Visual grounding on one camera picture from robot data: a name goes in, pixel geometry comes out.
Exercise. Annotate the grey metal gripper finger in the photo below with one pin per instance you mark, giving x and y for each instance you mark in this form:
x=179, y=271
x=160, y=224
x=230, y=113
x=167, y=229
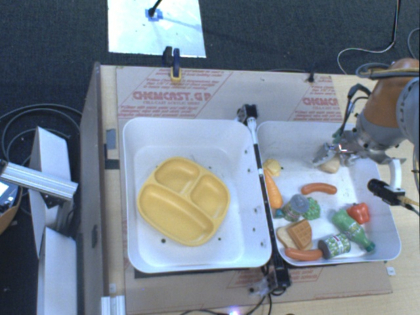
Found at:
x=325, y=154
x=349, y=159

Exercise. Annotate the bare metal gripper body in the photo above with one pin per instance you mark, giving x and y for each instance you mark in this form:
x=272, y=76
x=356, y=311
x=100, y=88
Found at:
x=367, y=149

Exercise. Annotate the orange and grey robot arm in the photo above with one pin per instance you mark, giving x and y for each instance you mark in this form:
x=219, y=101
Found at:
x=387, y=107

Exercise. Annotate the beige bread piece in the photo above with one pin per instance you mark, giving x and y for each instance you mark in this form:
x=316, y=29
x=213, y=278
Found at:
x=330, y=167

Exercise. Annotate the white plastic tray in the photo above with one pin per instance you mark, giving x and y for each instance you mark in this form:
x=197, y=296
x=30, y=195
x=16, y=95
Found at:
x=236, y=143
x=295, y=143

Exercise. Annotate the orange sausage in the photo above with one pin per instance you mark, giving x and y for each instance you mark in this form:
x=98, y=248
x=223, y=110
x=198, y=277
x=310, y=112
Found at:
x=319, y=189
x=303, y=254

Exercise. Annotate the yellow toy lemon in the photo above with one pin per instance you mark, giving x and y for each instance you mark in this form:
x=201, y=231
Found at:
x=272, y=167

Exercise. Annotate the red bell pepper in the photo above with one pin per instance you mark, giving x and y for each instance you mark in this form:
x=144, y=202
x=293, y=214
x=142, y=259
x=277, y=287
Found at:
x=359, y=212

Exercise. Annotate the green broccoli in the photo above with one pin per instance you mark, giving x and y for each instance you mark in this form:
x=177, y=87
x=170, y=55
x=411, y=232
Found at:
x=312, y=210

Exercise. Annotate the small can with grey lid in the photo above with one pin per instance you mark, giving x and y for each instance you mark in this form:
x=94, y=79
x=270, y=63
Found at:
x=295, y=208

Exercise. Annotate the orange carrot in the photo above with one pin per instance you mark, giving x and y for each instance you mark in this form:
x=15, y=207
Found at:
x=274, y=192

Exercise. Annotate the thin black and white rod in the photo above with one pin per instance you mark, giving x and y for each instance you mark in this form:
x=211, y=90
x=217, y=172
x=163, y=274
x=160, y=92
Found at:
x=262, y=179

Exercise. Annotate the green plastic bottle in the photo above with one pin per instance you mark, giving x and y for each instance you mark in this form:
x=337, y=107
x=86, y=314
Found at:
x=349, y=226

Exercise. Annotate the small teal piece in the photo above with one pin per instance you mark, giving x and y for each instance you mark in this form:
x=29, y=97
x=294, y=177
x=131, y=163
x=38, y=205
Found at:
x=279, y=213

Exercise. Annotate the brown waffle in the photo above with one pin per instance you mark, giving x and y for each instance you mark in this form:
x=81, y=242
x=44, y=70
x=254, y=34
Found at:
x=300, y=233

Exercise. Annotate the green peas can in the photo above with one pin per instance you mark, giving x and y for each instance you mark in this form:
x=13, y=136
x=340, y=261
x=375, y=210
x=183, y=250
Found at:
x=336, y=245

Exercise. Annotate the beige bread slice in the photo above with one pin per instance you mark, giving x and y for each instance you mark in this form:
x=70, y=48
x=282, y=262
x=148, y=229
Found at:
x=283, y=236

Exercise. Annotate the brown cardboard board red print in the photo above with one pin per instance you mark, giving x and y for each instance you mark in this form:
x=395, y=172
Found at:
x=197, y=90

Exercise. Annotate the yellow divided plate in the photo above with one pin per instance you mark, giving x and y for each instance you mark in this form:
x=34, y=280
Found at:
x=177, y=205

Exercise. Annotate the black cylinder on white bracket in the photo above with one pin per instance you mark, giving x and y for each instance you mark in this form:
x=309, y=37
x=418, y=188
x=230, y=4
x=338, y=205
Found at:
x=382, y=189

